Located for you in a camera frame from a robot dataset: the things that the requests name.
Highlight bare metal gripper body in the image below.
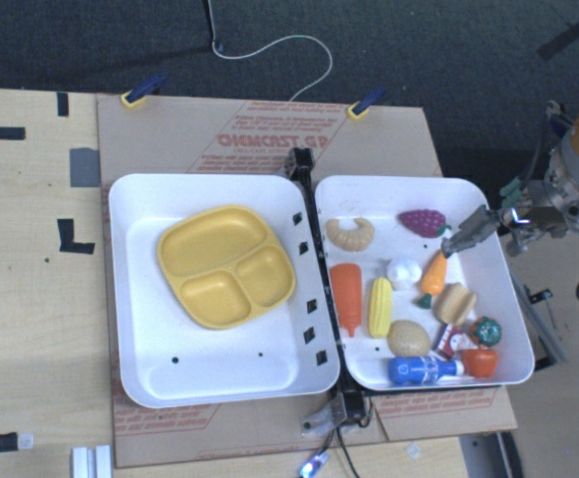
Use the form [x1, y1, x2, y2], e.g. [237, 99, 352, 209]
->
[495, 179, 579, 259]

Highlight white plastic tray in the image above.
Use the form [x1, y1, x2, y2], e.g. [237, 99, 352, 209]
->
[313, 174, 536, 393]
[108, 172, 342, 410]

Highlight orange carrot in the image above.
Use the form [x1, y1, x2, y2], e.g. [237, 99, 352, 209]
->
[415, 250, 450, 311]

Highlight purple grapes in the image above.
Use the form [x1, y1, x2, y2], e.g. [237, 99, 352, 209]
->
[398, 208, 453, 240]

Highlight beige hot dog bun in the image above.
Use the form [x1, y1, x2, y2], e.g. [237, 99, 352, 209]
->
[433, 282, 478, 328]

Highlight white garlic bulb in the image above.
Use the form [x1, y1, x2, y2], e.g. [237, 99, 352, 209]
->
[384, 256, 424, 292]

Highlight green and orange round fruit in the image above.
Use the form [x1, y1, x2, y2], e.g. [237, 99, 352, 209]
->
[468, 315, 503, 349]

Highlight red and white carton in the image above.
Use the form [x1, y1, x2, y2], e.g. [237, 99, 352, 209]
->
[433, 323, 479, 361]

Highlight yellow corn cob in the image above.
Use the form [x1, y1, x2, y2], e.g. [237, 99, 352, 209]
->
[367, 276, 395, 341]

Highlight tan potato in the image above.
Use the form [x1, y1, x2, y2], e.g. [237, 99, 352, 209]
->
[386, 319, 433, 359]

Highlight beige croissant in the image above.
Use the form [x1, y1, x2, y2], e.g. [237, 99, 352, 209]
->
[324, 216, 377, 254]

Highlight orange sauce bottle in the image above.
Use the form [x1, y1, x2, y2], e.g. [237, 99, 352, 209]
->
[328, 262, 365, 339]

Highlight blue bottle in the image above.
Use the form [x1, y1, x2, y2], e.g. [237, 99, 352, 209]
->
[387, 355, 467, 387]

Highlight thin black rod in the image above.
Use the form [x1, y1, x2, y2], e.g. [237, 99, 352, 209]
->
[299, 165, 353, 398]

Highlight yellow divided plate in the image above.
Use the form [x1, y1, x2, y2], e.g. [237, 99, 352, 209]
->
[155, 203, 298, 332]

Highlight brown cardboard board red print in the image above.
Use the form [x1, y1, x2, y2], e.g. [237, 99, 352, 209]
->
[96, 92, 519, 469]

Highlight black block with thin wires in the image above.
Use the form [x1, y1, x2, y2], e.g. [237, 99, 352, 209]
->
[282, 146, 317, 182]
[332, 388, 371, 426]

